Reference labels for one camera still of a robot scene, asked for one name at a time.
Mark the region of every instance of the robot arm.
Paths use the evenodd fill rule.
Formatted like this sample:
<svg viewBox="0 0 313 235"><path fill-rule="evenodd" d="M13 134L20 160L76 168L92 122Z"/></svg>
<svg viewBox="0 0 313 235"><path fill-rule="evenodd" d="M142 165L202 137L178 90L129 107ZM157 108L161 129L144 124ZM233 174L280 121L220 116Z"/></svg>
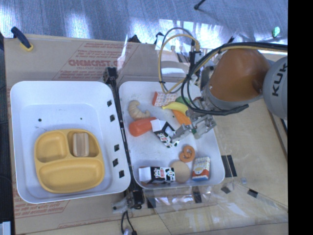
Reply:
<svg viewBox="0 0 313 235"><path fill-rule="evenodd" d="M236 48L227 49L212 71L206 70L209 67L202 70L201 97L189 98L191 104L184 100L188 106L186 115L192 123L182 125L172 141L182 139L190 133L199 139L216 126L213 115L238 113L247 108L249 103L261 98L273 114L287 120L288 57L271 64L256 49L260 44L239 43L231 44L231 47L234 45ZM287 52L287 46L270 45L272 50ZM203 66L203 59L191 69L191 74L199 66ZM181 87L183 99L184 85L189 86L188 78L191 74L188 74Z"/></svg>

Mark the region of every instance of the gray carpet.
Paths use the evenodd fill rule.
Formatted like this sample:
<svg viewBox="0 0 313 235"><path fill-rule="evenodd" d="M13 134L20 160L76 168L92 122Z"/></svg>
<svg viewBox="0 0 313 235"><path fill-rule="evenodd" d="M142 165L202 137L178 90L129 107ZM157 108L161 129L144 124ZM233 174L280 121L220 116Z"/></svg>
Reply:
<svg viewBox="0 0 313 235"><path fill-rule="evenodd" d="M202 47L235 42L288 44L288 0L0 0L0 31L125 41L134 35L152 44L158 32L185 27ZM272 30L280 28L273 38ZM5 63L0 51L0 222L11 219L10 157Z"/></svg>

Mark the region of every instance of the toy food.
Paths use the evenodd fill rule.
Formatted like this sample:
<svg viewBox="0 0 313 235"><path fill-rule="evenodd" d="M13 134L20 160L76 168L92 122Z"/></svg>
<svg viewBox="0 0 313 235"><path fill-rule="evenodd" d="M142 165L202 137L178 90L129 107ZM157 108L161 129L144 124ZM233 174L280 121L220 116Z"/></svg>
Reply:
<svg viewBox="0 0 313 235"><path fill-rule="evenodd" d="M171 102L174 102L177 98L177 94L173 93L163 93L163 92L155 92L155 95L152 100L152 105L154 106L164 106L168 105Z"/></svg>
<svg viewBox="0 0 313 235"><path fill-rule="evenodd" d="M140 103L137 100L130 101L128 105L128 112L132 119L139 120L150 117L150 112L149 111L142 112L141 110L138 109L138 105L140 105Z"/></svg>
<svg viewBox="0 0 313 235"><path fill-rule="evenodd" d="M192 146L190 145L186 145L182 152L179 154L179 159L185 163L193 161L193 159L195 158L195 150Z"/></svg>
<svg viewBox="0 0 313 235"><path fill-rule="evenodd" d="M73 134L73 155L87 157L89 155L89 137L87 132Z"/></svg>
<svg viewBox="0 0 313 235"><path fill-rule="evenodd" d="M175 118L177 119L178 123L180 125L182 124L185 124L185 125L189 125L191 124L191 120L189 117L187 117L185 114L179 112L179 111L176 111L176 110L172 110Z"/></svg>
<svg viewBox="0 0 313 235"><path fill-rule="evenodd" d="M191 177L191 171L182 161L175 161L170 165L171 168L174 168L175 172L175 181L178 183L185 183Z"/></svg>
<svg viewBox="0 0 313 235"><path fill-rule="evenodd" d="M208 156L196 158L193 163L192 180L208 180L210 175L211 159Z"/></svg>
<svg viewBox="0 0 313 235"><path fill-rule="evenodd" d="M144 118L140 120L136 120L134 122L131 122L129 125L129 132L134 136L138 137L147 131L152 130L152 125L150 123L151 120L155 120L156 117L149 117L149 118Z"/></svg>
<svg viewBox="0 0 313 235"><path fill-rule="evenodd" d="M162 109L176 110L186 115L186 111L188 110L188 107L187 105L179 103L179 102L171 102L168 105L162 106Z"/></svg>

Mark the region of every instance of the black cable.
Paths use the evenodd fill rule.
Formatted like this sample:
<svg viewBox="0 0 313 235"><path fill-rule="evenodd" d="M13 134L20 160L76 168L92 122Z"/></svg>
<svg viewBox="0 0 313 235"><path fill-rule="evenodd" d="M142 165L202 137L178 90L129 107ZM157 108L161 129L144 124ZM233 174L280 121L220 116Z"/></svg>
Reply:
<svg viewBox="0 0 313 235"><path fill-rule="evenodd" d="M181 29L182 31L185 31L188 35L193 36L193 35L190 33L190 31L187 30L187 29L185 29L185 28L182 28L182 27L173 27L173 28L171 28L170 30L168 30L167 33L164 35L164 38L163 38L163 41L162 41L161 46L163 46L163 44L164 44L164 42L165 42L165 38L167 37L167 35L168 35L172 30L175 30L175 29ZM161 76L161 81L163 81L162 66L161 66L161 64L160 64L160 76ZM166 88L165 84L163 85L163 87L164 87L165 91L168 91L168 89ZM173 92L171 92L171 93L176 93L176 92L178 92L179 90L180 90L180 87L179 87L177 90L175 90L175 91L173 91Z"/></svg>
<svg viewBox="0 0 313 235"><path fill-rule="evenodd" d="M122 220L121 220L121 232L122 232L122 234L124 234L124 232L125 232L125 230L123 229L123 221L124 221L125 215L126 215L126 217L127 217L127 221L128 221L128 223L129 223L129 225L131 226L131 228L132 228L132 230L133 230L132 234L136 234L137 232L134 230L134 228L133 228L133 226L132 226L132 224L131 224L131 222L130 222L130 220L129 220L128 211L125 211L125 212L123 213L123 215L122 215Z"/></svg>
<svg viewBox="0 0 313 235"><path fill-rule="evenodd" d="M231 48L240 48L240 47L244 47L244 48L260 48L260 49L272 49L272 50L276 50L276 51L287 51L288 50L288 46L287 45L281 45L281 44L272 44L272 43L255 43L255 42L247 42L247 43L227 43L224 44L218 48L215 48L213 50L211 50L210 52L208 52L203 58L201 58L196 65L194 65L194 67L192 68L192 70L189 71L189 73L187 74L186 78L184 79L184 81L181 84L180 87L180 91L181 91L181 97L182 100L184 101L184 103L194 112L198 112L198 113L202 113L202 114L210 114L210 115L219 115L219 116L226 116L229 114L233 114L233 113L238 113L240 111L243 111L244 109L246 109L247 107L249 107L248 104L240 106L240 107L236 107L233 108L231 110L219 110L219 111L209 111L209 110L203 110L200 109L199 107L197 107L194 103L193 103L193 99L190 96L189 93L189 81L191 79L191 75L193 73L195 73L200 67L202 67L204 64L203 62L210 57L211 55L213 55L214 53L221 53L224 50L227 49L231 49ZM190 100L190 102L192 102L192 104L194 105L194 107L192 107L187 100L184 97L184 93L183 93L183 89L184 86L187 84L187 93L188 93L188 98Z"/></svg>

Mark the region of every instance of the clear plastic sheet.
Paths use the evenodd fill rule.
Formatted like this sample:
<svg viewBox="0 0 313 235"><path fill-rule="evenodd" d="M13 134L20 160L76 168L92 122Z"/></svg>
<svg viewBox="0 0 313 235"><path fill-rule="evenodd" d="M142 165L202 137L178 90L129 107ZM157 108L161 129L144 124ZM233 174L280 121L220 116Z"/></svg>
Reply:
<svg viewBox="0 0 313 235"><path fill-rule="evenodd" d="M149 190L145 195L171 234L288 223L287 206L260 193L251 194L240 182L197 189Z"/></svg>

